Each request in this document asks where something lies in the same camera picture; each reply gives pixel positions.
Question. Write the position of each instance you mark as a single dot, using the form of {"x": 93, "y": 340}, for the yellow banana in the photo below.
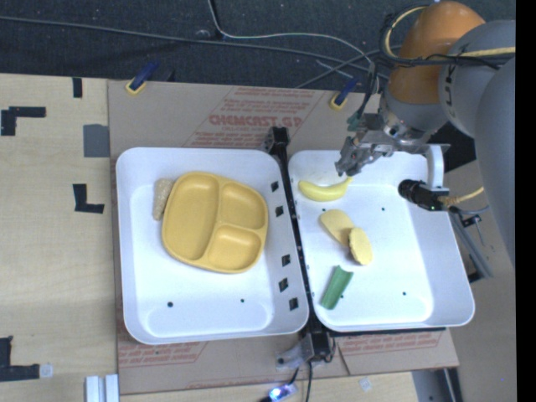
{"x": 322, "y": 191}

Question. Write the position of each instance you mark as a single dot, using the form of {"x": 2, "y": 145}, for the thin black rod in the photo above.
{"x": 295, "y": 228}

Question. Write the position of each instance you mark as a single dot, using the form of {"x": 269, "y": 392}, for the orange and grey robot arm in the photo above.
{"x": 465, "y": 78}

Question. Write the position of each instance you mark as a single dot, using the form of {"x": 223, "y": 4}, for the white plastic tray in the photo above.
{"x": 402, "y": 266}
{"x": 201, "y": 291}

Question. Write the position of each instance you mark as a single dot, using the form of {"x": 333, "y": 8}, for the black cylinder on white bracket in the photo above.
{"x": 427, "y": 182}

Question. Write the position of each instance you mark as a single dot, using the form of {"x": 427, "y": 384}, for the brown cardboard board red print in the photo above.
{"x": 176, "y": 111}

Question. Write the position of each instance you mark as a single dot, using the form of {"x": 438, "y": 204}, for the green celery stick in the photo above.
{"x": 336, "y": 289}

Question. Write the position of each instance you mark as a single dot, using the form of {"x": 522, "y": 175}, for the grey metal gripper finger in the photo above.
{"x": 363, "y": 159}
{"x": 346, "y": 157}

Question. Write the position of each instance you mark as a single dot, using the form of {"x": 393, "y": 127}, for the yellow divided plate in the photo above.
{"x": 214, "y": 222}

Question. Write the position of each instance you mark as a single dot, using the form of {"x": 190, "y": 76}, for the beige textured bread stick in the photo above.
{"x": 161, "y": 197}

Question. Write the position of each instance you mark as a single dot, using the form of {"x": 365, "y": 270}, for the pale yellow oval slice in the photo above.
{"x": 335, "y": 222}

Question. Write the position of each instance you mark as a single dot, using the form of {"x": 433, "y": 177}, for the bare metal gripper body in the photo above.
{"x": 379, "y": 134}

